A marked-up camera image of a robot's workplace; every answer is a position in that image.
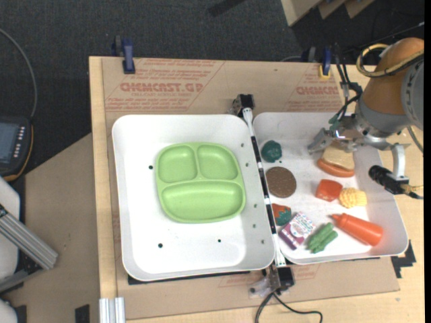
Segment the black floor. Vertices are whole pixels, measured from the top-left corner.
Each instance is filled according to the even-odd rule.
[[[281,61],[338,43],[353,63],[375,40],[424,38],[424,6],[377,0],[354,19],[340,7],[325,20],[314,9],[289,27],[280,0],[0,0],[0,28],[38,86],[27,171],[91,131],[88,57],[109,56],[115,35],[133,40],[136,57]],[[0,66],[0,115],[28,116],[30,73],[1,34]]]

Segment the screen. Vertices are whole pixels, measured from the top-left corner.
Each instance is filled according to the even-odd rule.
[[[0,122],[0,163],[11,161],[19,128],[18,124]]]

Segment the brown cookie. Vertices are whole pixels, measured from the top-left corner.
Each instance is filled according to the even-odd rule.
[[[276,166],[266,172],[269,192],[281,198],[291,196],[296,190],[296,179],[286,168]]]

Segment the black cable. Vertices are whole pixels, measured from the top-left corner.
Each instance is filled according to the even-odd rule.
[[[261,303],[261,305],[257,308],[257,312],[256,312],[256,316],[255,316],[255,323],[259,323],[259,317],[262,314],[263,309],[265,308],[265,306],[268,304],[269,300],[271,300],[272,297],[274,297],[280,304],[282,304],[286,309],[294,312],[295,314],[300,314],[300,315],[308,315],[308,314],[317,314],[320,316],[319,319],[319,323],[323,322],[323,315],[320,311],[298,311],[295,310],[293,308],[291,308],[289,305],[287,305],[286,303],[284,303],[278,296],[277,294],[274,292],[271,292]]]
[[[27,55],[22,50],[22,48],[20,47],[20,45],[5,30],[3,30],[1,28],[0,28],[0,34],[4,35],[4,37],[6,37],[8,40],[10,40],[12,42],[12,44],[20,51],[21,55],[24,57],[24,60],[26,61],[26,64],[27,64],[28,69],[30,71],[30,74],[32,76],[33,87],[34,87],[33,109],[32,109],[32,112],[30,113],[30,120],[32,120],[33,117],[34,117],[34,113],[36,112],[36,107],[37,107],[37,103],[38,103],[38,88],[37,88],[37,85],[36,85],[36,78],[34,77],[33,68],[32,68],[32,66],[30,64],[30,61],[28,60]]]

